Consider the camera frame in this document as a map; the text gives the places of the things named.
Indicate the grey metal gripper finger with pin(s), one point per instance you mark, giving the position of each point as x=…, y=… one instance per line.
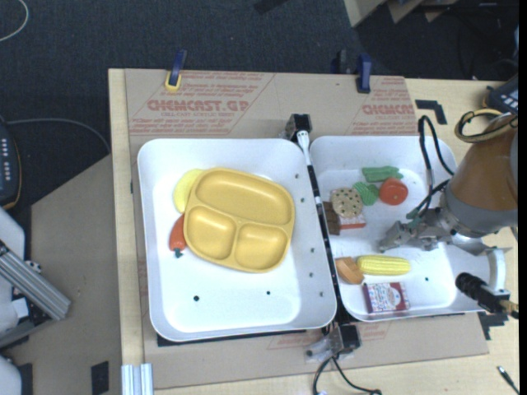
x=393, y=237
x=426, y=244

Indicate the orange bread slice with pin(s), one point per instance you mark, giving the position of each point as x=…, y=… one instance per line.
x=349, y=270

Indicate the brown chocolate bar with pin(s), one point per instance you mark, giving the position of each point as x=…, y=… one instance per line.
x=331, y=220

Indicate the white plastic tray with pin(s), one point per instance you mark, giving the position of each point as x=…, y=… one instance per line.
x=230, y=307
x=428, y=294

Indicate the thin black and white rod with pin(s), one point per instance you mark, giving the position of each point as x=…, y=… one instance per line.
x=317, y=198

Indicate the beige dotted biscuit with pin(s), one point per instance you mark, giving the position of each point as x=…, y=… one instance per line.
x=346, y=202

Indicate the orange carrot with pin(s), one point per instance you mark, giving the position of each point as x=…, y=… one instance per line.
x=177, y=235

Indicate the yellow divided plate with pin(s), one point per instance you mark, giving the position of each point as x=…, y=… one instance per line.
x=239, y=216

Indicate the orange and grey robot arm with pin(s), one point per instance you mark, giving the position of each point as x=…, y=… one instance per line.
x=486, y=171

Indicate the red and white cake slice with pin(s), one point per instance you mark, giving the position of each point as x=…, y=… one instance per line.
x=353, y=222

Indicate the black cylinder on white bracket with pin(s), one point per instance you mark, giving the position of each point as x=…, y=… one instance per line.
x=477, y=288

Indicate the brown cardboard board red print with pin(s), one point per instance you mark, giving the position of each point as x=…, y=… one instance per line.
x=255, y=97

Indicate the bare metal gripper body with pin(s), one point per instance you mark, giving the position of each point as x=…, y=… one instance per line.
x=432, y=226

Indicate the yellow corn cob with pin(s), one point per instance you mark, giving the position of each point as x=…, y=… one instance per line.
x=383, y=265

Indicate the red and white packet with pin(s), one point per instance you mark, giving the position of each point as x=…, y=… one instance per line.
x=386, y=298

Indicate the green pea pod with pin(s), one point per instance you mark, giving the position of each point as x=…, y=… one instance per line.
x=381, y=173

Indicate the red tomato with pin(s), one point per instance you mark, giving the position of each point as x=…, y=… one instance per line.
x=393, y=191

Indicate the yellow banana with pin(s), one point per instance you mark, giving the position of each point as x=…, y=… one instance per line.
x=181, y=191

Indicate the green leafy vegetable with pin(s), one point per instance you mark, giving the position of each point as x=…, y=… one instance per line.
x=366, y=191

